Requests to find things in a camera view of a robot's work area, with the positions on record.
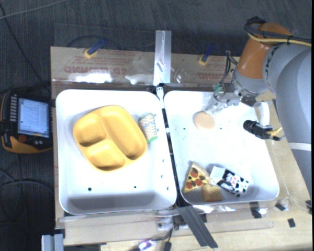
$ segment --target beige round object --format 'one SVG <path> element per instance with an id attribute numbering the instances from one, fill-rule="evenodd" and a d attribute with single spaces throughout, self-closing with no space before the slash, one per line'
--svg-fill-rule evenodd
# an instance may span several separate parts
<path id="1" fill-rule="evenodd" d="M 200 111 L 194 115 L 194 125 L 200 130 L 210 130 L 214 128 L 215 122 L 212 116 Z"/>

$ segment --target white cable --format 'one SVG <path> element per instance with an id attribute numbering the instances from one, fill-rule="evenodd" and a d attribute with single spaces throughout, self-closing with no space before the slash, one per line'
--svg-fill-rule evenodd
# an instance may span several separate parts
<path id="1" fill-rule="evenodd" d="M 5 16 L 1 16 L 0 19 L 4 19 L 4 18 L 11 17 L 11 16 L 32 12 L 32 11 L 37 11 L 37 10 L 40 10 L 40 9 L 43 9 L 43 8 L 51 7 L 51 6 L 58 5 L 58 4 L 61 4 L 61 3 L 65 3 L 65 2 L 68 2 L 68 1 L 73 1 L 73 0 L 62 0 L 62 1 L 58 1 L 58 2 L 55 2 L 55 3 L 49 4 L 49 5 L 40 6 L 40 7 L 36 7 L 36 8 L 33 8 L 33 9 L 27 9 L 27 10 L 11 13 L 11 14 L 8 14 L 8 15 L 5 15 Z"/>

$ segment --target red button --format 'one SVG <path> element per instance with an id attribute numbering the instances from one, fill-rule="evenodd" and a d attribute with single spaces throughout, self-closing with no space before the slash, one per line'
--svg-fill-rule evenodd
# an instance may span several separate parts
<path id="1" fill-rule="evenodd" d="M 27 141 L 27 137 L 25 135 L 19 136 L 19 142 L 26 142 L 26 141 Z"/>

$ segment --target tape strip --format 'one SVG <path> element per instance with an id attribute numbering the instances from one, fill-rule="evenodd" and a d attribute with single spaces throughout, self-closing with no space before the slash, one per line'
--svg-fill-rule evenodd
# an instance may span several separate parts
<path id="1" fill-rule="evenodd" d="M 290 142 L 288 145 L 293 150 L 312 151 L 312 144 L 309 143 Z"/>

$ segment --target white tray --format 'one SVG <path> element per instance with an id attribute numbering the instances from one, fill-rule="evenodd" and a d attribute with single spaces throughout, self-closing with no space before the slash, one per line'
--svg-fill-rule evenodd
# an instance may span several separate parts
<path id="1" fill-rule="evenodd" d="M 254 108 L 240 103 L 228 107 L 215 116 L 212 131 L 200 131 L 193 116 L 203 111 L 211 92 L 171 91 L 164 104 L 178 182 L 184 187 L 192 162 L 209 173 L 213 166 L 224 167 L 248 180 L 249 187 L 241 197 L 221 190 L 223 201 L 207 203 L 201 189 L 182 194 L 192 205 L 238 203 L 273 200 L 279 194 L 279 184 L 264 140 L 243 129 L 246 120 L 257 120 Z"/>
<path id="2" fill-rule="evenodd" d="M 73 126 L 86 113 L 107 105 L 125 108 L 137 122 L 155 114 L 158 138 L 136 162 L 101 172 L 83 156 Z M 176 187 L 158 98 L 141 91 L 65 90 L 56 99 L 59 202 L 70 214 L 157 210 L 172 206 Z"/>

